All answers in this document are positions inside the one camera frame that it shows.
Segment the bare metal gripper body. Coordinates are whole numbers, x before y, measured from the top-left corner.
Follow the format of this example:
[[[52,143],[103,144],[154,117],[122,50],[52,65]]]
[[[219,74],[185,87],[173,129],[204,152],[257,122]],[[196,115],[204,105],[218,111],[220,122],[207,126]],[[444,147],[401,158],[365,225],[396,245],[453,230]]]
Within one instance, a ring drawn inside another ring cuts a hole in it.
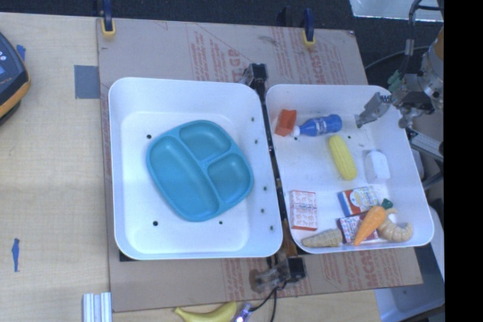
[[[406,75],[392,92],[392,104],[402,111],[418,110],[425,114],[443,111],[444,82],[440,78]]]

